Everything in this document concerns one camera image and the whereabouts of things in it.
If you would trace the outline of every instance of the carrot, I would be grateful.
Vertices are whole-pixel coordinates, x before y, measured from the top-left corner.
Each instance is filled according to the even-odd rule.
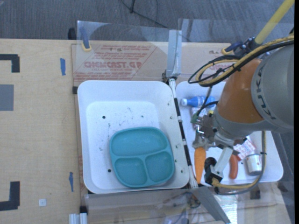
[[[204,170],[206,160],[206,150],[203,147],[198,147],[194,152],[194,167],[195,167],[195,175],[196,181],[200,184],[202,172]]]
[[[238,175],[238,159],[236,155],[231,155],[229,159],[230,171],[229,171],[229,178],[235,179]]]

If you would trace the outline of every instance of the blue tape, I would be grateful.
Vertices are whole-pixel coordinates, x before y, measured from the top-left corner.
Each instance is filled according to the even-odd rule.
[[[71,185],[71,191],[73,192],[74,191],[74,186],[73,186],[73,173],[70,172],[70,175],[69,175],[69,181],[70,181],[70,185]]]
[[[63,58],[60,58],[60,69],[61,74],[65,76],[65,60]]]

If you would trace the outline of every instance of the water bottle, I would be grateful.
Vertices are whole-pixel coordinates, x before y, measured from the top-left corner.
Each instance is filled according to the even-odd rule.
[[[201,107],[205,101],[205,98],[206,98],[205,96],[195,96],[191,99],[184,98],[184,99],[182,99],[181,104],[182,104],[182,106],[189,105],[192,107]],[[213,101],[215,101],[215,98],[213,96],[209,96],[209,98],[206,101],[206,104],[213,102]]]

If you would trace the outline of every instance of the teal divided plate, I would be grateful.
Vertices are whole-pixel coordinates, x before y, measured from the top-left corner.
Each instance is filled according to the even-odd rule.
[[[116,132],[110,139],[110,157],[118,180],[130,188],[166,182],[175,169],[170,143],[155,127]]]

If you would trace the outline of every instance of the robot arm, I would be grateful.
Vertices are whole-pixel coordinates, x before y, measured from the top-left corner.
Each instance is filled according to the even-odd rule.
[[[204,142],[223,149],[214,166],[206,171],[205,180],[223,178],[233,153],[233,146],[242,144],[254,131],[284,133],[294,126],[294,45],[280,48],[264,60],[253,59],[226,81],[212,115],[200,121]]]

